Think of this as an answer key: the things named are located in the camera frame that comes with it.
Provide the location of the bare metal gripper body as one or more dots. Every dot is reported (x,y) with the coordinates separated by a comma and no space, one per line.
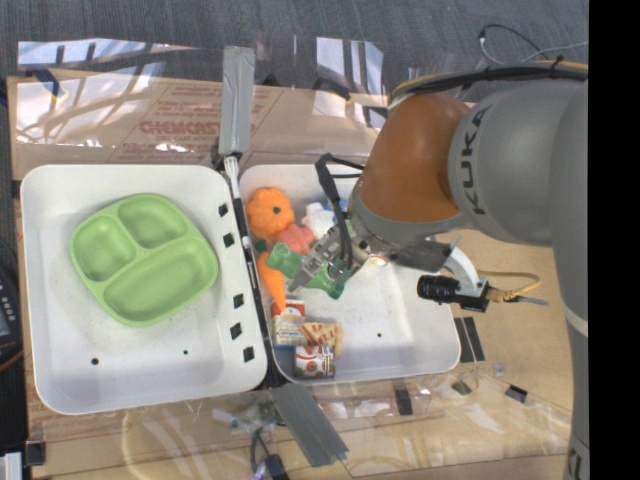
(327,248)

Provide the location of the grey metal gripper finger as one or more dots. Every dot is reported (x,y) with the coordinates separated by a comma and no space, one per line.
(336,269)
(303,277)

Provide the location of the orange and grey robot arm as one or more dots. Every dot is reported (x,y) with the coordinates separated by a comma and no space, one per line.
(505,168)

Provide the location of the green bottle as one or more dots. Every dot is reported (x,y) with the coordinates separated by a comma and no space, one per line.
(282,260)

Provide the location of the orange carrot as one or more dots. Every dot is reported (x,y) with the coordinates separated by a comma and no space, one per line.
(274,280)

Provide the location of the white toy food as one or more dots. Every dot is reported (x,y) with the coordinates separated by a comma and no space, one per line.
(317,218)

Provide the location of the pink toy food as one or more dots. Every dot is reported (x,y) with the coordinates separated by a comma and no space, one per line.
(296,238)

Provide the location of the red and white carton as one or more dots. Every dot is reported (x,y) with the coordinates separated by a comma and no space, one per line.
(289,324)

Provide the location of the pizza slice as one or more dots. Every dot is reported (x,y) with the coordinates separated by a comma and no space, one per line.
(322,334)

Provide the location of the orange toy pumpkin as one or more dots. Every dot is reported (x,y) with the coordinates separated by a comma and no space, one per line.
(267,213)

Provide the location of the white plastic tray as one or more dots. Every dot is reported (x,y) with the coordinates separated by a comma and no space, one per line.
(150,368)
(390,328)

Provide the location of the red and white can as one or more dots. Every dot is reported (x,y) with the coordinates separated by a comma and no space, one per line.
(314,362)

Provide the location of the brown cardboard board red print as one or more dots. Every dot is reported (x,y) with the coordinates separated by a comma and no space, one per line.
(300,118)

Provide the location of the green divided plate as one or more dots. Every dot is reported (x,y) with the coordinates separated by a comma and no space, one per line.
(150,278)

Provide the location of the black cylinder on white bracket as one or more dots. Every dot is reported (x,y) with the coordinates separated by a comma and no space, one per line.
(440,289)

